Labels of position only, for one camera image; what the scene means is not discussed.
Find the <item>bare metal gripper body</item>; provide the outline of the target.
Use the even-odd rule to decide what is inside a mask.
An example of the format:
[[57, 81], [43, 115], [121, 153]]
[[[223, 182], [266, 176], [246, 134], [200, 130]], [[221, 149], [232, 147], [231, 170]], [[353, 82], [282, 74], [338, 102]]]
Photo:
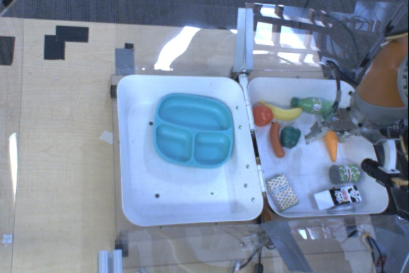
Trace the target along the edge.
[[362, 113], [355, 107], [338, 107], [328, 122], [328, 128], [341, 139], [361, 135]]

